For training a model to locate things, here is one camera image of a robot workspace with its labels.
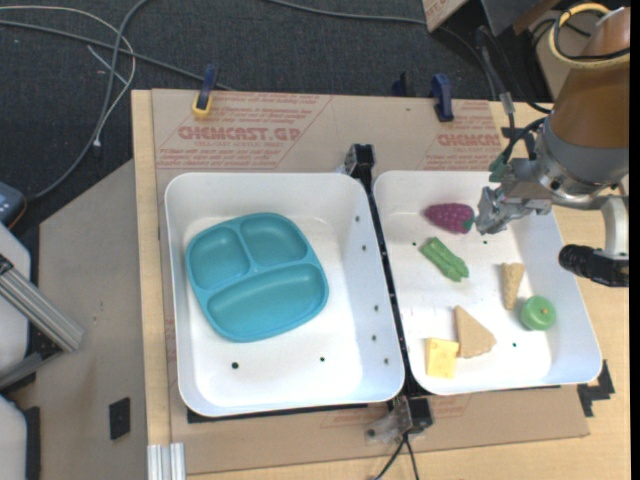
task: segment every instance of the blue plate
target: blue plate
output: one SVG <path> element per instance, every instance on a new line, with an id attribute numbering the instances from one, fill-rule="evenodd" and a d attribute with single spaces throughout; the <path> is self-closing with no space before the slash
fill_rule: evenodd
<path id="1" fill-rule="evenodd" d="M 238 217 L 196 235 L 187 247 L 187 273 L 207 320 L 232 341 L 294 329 L 316 316 L 329 297 L 306 237 L 276 213 Z"/>

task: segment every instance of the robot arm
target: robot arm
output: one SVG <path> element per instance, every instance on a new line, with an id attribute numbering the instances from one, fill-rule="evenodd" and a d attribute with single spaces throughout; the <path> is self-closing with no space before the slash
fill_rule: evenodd
<path id="1" fill-rule="evenodd" d="M 558 31 L 578 12 L 602 15 L 579 56 L 562 54 Z M 560 264 L 576 275 L 607 286 L 629 285 L 628 196 L 602 195 L 629 172 L 629 8 L 610 12 L 597 4 L 565 11 L 550 34 L 552 52 L 572 67 L 551 113 L 525 128 L 534 131 L 529 158 L 507 154 L 492 166 L 496 189 L 484 187 L 476 228 L 494 234 L 508 222 L 552 205 L 599 210 L 606 225 L 605 249 L 568 245 Z"/>

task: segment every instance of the black floor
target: black floor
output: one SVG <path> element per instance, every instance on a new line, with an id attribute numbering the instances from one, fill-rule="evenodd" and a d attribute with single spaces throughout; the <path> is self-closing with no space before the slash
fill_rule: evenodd
<path id="1" fill-rule="evenodd" d="M 0 0 L 0 6 L 46 5 L 81 9 L 120 26 L 140 0 Z M 287 0 L 331 11 L 423 19 L 420 0 Z M 564 0 L 562 9 L 577 0 Z M 610 8 L 630 0 L 594 0 Z M 112 44 L 115 34 L 84 16 L 60 11 L 0 10 L 0 20 L 62 29 Z M 470 0 L 429 34 L 412 24 L 318 16 L 259 0 L 152 0 L 136 12 L 125 36 L 136 52 L 201 76 L 220 66 L 219 82 L 243 91 L 387 95 L 406 72 L 417 96 L 428 96 L 436 73 L 445 73 L 456 98 L 491 98 L 480 65 L 469 51 L 485 25 L 479 0 Z M 523 98 L 549 101 L 531 55 L 530 38 L 507 31 L 507 52 Z M 94 51 L 110 60 L 110 51 Z M 32 197 L 55 182 L 78 158 L 95 129 L 108 70 L 87 43 L 0 24 L 0 181 Z M 496 56 L 497 69 L 510 84 Z M 118 71 L 127 76 L 130 60 Z M 138 61 L 133 88 L 197 89 L 195 78 Z M 115 81 L 119 92 L 121 82 Z M 110 116 L 99 155 L 89 151 L 55 190 L 33 201 L 13 228 L 29 242 L 40 222 L 132 156 L 128 95 Z"/>

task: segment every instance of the wooden table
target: wooden table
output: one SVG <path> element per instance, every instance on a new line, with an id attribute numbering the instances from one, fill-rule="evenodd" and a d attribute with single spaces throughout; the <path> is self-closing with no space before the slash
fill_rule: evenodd
<path id="1" fill-rule="evenodd" d="M 492 105 L 496 124 L 506 125 L 500 104 Z M 539 117 L 523 104 L 517 105 L 520 124 Z M 158 242 L 158 195 L 153 147 L 152 100 L 149 91 L 132 95 L 134 158 L 138 237 L 140 250 L 142 325 L 144 340 L 147 431 L 150 445 L 168 445 L 171 422 L 167 389 L 165 326 L 162 313 L 161 262 Z M 604 223 L 599 213 L 557 208 L 556 218 L 565 243 L 602 246 Z M 588 420 L 585 438 L 475 447 L 417 454 L 421 478 L 454 479 L 615 479 L 630 478 L 629 387 L 629 291 L 610 289 L 579 279 L 579 288 L 593 328 L 607 360 L 615 394 L 596 402 L 595 417 Z M 253 469 L 189 478 L 240 479 L 368 479 L 388 457 Z M 408 455 L 398 457 L 387 479 L 413 478 Z"/>

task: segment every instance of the copper cylinder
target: copper cylinder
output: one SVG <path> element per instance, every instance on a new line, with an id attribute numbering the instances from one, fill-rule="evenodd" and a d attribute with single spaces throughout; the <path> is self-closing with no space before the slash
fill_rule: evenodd
<path id="1" fill-rule="evenodd" d="M 602 18 L 582 55 L 611 54 L 630 45 L 631 8 L 627 7 Z M 577 146 L 628 148 L 629 84 L 629 60 L 604 68 L 573 68 L 554 104 L 551 128 Z"/>

